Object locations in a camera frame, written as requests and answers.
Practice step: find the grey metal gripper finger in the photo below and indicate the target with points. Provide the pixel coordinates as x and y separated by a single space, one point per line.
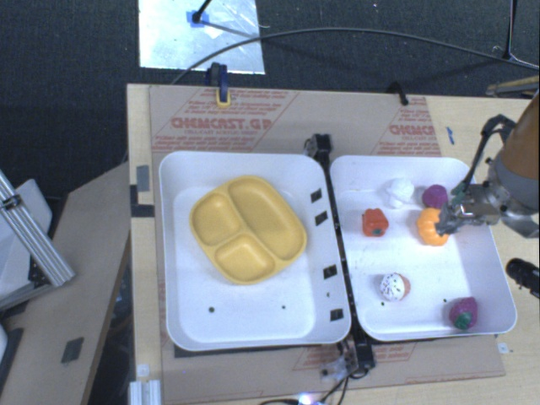
444 223
458 215

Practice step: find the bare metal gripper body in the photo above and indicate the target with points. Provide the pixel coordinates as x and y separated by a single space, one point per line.
481 209

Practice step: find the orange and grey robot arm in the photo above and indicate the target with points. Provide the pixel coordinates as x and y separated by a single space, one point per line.
521 150

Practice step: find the orange toy pumpkin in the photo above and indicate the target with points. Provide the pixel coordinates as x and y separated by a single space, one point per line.
427 228

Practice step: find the white plastic tray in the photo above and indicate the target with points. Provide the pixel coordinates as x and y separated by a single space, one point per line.
253 310
413 260

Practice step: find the white toy cauliflower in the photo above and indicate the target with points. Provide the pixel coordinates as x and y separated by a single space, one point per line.
399 192

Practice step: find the red-orange toy pepper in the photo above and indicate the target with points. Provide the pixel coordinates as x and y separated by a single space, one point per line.
374 223

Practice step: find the white frosted toy cupcake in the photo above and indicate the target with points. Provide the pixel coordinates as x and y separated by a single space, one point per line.
394 287

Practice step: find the purple toy fruit green stem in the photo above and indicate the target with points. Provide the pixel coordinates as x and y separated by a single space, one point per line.
463 312

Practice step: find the thin black rod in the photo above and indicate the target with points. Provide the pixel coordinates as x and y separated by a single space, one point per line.
340 243

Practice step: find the yellow divided plate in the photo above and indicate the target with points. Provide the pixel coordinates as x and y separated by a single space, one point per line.
249 228

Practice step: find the brown cardboard board red print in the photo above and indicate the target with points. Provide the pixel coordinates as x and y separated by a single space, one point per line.
261 120

